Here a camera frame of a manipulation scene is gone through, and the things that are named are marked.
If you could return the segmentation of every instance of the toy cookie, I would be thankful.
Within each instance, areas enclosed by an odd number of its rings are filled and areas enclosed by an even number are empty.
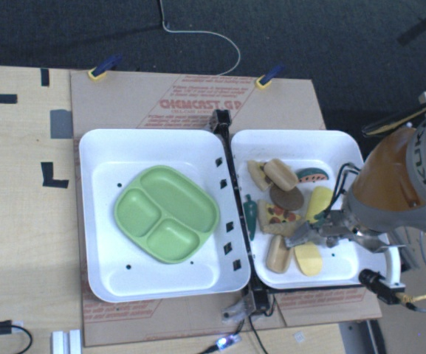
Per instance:
[[[272,185],[270,198],[274,204],[290,211],[296,211],[304,205],[303,194],[297,187],[294,187],[289,192],[284,192],[277,185]]]

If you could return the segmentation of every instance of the toy pizza slice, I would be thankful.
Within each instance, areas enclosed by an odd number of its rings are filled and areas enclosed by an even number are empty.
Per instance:
[[[257,211],[258,223],[263,233],[293,236],[298,227],[298,221],[301,220],[301,216],[294,212],[282,209],[276,204],[270,204],[264,199],[258,200]]]

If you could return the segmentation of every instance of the brown toy food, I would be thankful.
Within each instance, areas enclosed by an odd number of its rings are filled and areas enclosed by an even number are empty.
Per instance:
[[[250,177],[252,177],[255,185],[263,192],[272,185],[272,180],[264,172],[264,166],[264,162],[256,162],[254,160],[247,162],[247,170],[250,173]]]
[[[276,235],[270,242],[267,255],[267,268],[275,273],[282,274],[288,270],[292,262],[294,249],[288,249],[282,236]]]
[[[284,237],[291,237],[296,232],[300,224],[298,221],[289,221],[286,223],[274,223],[262,226],[263,233],[270,233],[272,235],[280,235]]]
[[[303,193],[297,187],[294,187],[289,192],[284,192],[277,185],[272,185],[270,198],[274,204],[290,211],[300,209],[304,205]]]
[[[299,182],[292,168],[280,159],[273,159],[264,165],[264,173],[283,191],[290,191]]]

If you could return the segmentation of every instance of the dark carpet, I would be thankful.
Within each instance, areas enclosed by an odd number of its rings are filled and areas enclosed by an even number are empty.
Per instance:
[[[231,38],[231,72],[311,79],[328,129],[360,128],[415,108],[426,91],[426,0],[163,0],[173,30]],[[162,30],[157,0],[0,0],[0,65],[219,74],[236,51],[211,35]]]

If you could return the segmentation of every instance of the toy green pepper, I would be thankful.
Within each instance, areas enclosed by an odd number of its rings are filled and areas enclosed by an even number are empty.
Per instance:
[[[250,195],[246,195],[247,202],[244,203],[244,215],[249,229],[250,241],[254,240],[255,228],[257,226],[257,203],[250,199]]]

